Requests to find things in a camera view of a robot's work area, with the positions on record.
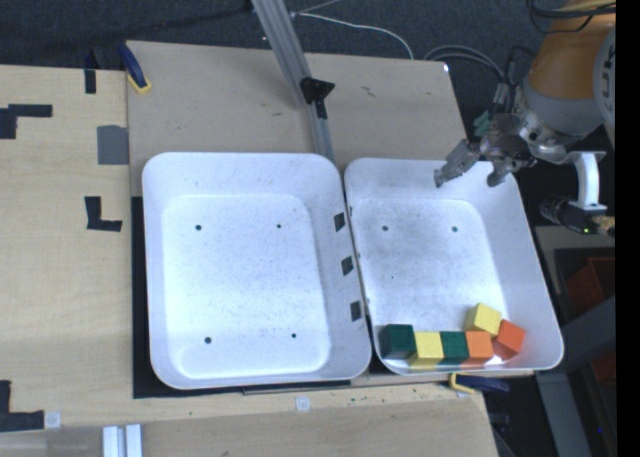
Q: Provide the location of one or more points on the pale wood board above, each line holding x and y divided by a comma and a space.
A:
225, 95

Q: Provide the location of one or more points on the white plastic tray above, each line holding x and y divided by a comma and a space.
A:
430, 265
245, 270

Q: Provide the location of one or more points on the black cylinder on white bracket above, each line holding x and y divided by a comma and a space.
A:
587, 180

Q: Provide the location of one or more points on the orange cube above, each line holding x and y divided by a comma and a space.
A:
510, 336
479, 344

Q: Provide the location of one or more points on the yellow cube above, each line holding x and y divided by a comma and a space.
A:
483, 318
429, 344

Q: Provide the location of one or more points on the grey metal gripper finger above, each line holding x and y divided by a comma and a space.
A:
500, 174
457, 162

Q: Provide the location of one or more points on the dark green cube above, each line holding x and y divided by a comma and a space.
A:
398, 340

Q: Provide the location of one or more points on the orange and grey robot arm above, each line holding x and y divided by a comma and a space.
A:
565, 70

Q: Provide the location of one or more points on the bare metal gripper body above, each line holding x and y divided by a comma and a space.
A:
510, 142

